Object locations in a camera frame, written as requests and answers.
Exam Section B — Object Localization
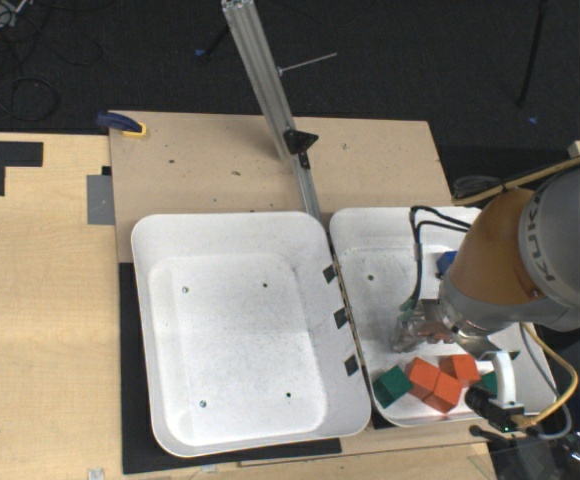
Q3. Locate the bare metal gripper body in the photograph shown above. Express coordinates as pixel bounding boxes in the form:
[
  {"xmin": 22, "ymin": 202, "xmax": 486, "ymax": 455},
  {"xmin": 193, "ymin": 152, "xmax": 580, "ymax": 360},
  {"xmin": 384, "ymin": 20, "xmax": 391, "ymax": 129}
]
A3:
[{"xmin": 416, "ymin": 298, "xmax": 494, "ymax": 353}]

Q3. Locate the pale wood board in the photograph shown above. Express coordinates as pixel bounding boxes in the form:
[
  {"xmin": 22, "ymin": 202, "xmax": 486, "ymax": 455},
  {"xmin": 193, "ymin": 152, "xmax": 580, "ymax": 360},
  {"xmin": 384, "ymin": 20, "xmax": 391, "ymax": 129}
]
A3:
[{"xmin": 107, "ymin": 110, "xmax": 496, "ymax": 469}]

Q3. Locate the blue cube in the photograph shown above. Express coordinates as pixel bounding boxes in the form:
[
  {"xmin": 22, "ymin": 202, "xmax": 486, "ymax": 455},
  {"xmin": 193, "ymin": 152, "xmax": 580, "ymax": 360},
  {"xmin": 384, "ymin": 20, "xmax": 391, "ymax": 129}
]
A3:
[{"xmin": 436, "ymin": 250, "xmax": 459, "ymax": 277}]

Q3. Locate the orange cube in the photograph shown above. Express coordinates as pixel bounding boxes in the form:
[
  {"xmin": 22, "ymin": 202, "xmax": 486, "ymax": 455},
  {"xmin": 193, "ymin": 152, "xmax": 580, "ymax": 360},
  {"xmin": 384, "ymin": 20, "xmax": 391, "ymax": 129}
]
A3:
[
  {"xmin": 438, "ymin": 353, "xmax": 482, "ymax": 387},
  {"xmin": 403, "ymin": 357, "xmax": 442, "ymax": 401},
  {"xmin": 423, "ymin": 371, "xmax": 465, "ymax": 415}
]

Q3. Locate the black cylinder on white bracket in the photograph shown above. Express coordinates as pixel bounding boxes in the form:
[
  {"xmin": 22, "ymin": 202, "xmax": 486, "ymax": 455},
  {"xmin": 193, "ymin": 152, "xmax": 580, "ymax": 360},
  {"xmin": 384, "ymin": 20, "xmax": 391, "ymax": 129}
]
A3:
[{"xmin": 464, "ymin": 349, "xmax": 527, "ymax": 434}]

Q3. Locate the white plastic tray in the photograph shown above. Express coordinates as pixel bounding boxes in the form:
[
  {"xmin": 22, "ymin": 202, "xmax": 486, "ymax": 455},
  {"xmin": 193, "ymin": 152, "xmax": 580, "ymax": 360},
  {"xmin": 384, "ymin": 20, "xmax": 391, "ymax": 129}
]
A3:
[
  {"xmin": 328, "ymin": 205, "xmax": 559, "ymax": 429},
  {"xmin": 130, "ymin": 210, "xmax": 373, "ymax": 459}
]

